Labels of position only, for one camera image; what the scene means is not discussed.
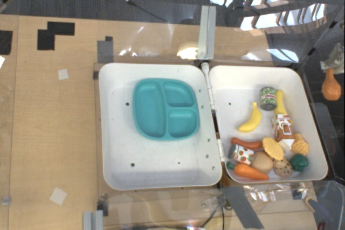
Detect teal divided plate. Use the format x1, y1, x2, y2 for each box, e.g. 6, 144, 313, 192
132, 78, 201, 141

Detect thin black and white rod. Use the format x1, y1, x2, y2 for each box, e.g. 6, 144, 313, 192
201, 61, 226, 164

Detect white plastic tray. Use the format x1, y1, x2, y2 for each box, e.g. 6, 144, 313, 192
98, 62, 223, 192
209, 65, 329, 185

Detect yellow banana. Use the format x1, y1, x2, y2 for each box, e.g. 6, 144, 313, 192
238, 102, 263, 133

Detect red-brown sausage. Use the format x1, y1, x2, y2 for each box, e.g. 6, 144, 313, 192
230, 137, 264, 150

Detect white can with strawberries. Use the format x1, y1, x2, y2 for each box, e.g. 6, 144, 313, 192
227, 143, 255, 166

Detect green and white can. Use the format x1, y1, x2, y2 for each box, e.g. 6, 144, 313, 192
259, 86, 278, 111

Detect yellow squash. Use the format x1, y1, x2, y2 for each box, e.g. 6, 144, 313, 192
274, 89, 289, 116

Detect orange carrot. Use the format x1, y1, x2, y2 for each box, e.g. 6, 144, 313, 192
226, 161, 270, 181

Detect yellow round biscuit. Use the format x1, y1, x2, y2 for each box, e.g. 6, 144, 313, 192
262, 137, 285, 162

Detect orange and white carton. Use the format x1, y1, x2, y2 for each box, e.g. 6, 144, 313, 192
271, 113, 296, 151

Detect brown chocolate chip cookie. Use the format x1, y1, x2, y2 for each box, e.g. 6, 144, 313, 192
272, 157, 294, 178

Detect yellow-orange pineapple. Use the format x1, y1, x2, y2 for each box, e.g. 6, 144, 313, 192
291, 133, 309, 156

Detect green broccoli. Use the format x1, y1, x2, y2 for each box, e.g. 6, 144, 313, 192
289, 153, 310, 172

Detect orange pear-shaped toy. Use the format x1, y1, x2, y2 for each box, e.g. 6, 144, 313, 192
321, 68, 342, 101

